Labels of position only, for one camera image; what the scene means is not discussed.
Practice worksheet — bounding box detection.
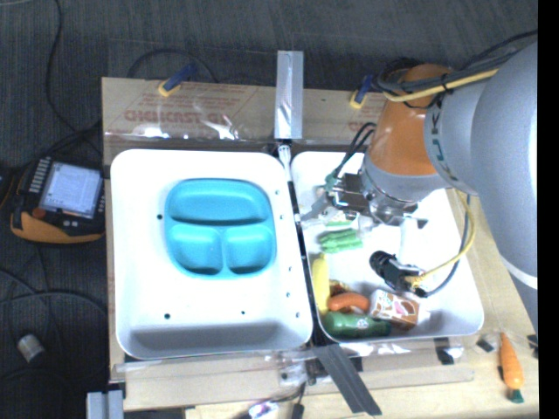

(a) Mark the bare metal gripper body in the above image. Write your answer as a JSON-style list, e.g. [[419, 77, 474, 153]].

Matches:
[[330, 172, 419, 227]]

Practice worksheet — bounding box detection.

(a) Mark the white and green packet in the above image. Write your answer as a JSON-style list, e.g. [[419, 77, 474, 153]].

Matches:
[[325, 214, 360, 229]]

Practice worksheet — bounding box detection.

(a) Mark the green toy vegetable bundle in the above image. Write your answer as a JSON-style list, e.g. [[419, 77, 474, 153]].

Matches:
[[317, 228, 364, 254]]

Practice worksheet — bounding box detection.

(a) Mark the yellow banana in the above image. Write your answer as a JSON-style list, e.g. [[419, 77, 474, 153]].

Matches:
[[310, 252, 331, 315]]

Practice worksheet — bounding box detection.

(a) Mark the brown toy biscuit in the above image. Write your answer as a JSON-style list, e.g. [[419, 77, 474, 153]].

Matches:
[[328, 278, 351, 299]]

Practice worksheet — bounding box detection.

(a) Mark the orange sausage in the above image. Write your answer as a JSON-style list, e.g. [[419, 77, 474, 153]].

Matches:
[[327, 292, 370, 314]]

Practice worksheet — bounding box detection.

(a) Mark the blue divided plate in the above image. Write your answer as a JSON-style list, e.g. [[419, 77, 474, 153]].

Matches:
[[163, 177, 277, 278]]

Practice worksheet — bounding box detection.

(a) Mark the brown and white carton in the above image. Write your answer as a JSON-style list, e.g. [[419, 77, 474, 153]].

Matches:
[[368, 289, 431, 331]]

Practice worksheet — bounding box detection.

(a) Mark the green bottle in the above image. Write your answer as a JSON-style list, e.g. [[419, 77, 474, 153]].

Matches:
[[322, 311, 392, 340]]

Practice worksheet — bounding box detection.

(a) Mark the white plastic tray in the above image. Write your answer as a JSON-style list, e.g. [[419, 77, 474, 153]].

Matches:
[[289, 150, 485, 344], [109, 148, 314, 361]]

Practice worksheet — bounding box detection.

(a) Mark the brown cardboard board red print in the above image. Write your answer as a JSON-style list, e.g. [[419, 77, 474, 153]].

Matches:
[[100, 76, 481, 386]]

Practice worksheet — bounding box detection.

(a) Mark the orange carrot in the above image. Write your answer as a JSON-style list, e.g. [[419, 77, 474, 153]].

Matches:
[[499, 332, 526, 404]]

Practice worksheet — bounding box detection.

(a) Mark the small silver can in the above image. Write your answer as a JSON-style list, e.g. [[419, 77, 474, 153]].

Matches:
[[17, 333, 46, 363]]

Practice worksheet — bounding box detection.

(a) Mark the black cylinder on white bracket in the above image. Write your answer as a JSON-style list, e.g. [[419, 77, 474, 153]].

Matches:
[[369, 216, 427, 292]]

